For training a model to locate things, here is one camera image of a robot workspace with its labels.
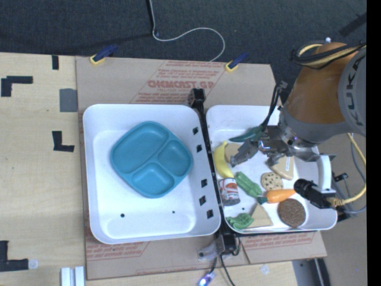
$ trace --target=cardboard box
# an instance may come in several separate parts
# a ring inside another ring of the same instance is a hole
[[[88,57],[76,57],[80,150],[85,213],[87,279],[113,278],[206,269],[198,250],[214,236],[106,245],[89,227],[83,112],[94,104],[186,104],[192,88],[205,90],[205,112],[214,105],[269,105],[274,77],[269,65],[240,64],[228,73],[223,63],[106,58],[93,66]],[[319,232],[257,235],[241,238],[237,256],[227,266],[239,266],[326,256]]]

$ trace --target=carrot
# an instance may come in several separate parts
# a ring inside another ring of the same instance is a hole
[[[294,189],[273,189],[267,191],[266,197],[268,203],[279,203],[286,200],[288,197],[294,195],[296,192]]]

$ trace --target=blue and yellow clamp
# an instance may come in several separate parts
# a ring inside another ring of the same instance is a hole
[[[101,64],[104,62],[105,57],[109,57],[113,55],[113,53],[118,50],[117,45],[109,45],[106,46],[102,51],[98,52],[97,54],[93,55],[90,57],[90,62],[94,65],[97,66],[98,64]]]
[[[242,53],[240,56],[238,56],[235,60],[229,61],[225,65],[225,70],[228,72],[233,72],[234,70],[237,69],[238,64],[243,62],[246,58],[248,58],[249,54],[248,53]]]

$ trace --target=soda can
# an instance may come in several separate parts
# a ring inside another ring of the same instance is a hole
[[[236,179],[226,178],[218,182],[221,200],[224,206],[234,206],[240,202]]]

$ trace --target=banana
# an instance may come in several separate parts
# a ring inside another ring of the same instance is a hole
[[[218,173],[224,178],[234,178],[233,172],[227,166],[225,161],[225,146],[227,142],[224,141],[220,146],[218,146],[213,153],[214,166],[216,167]]]

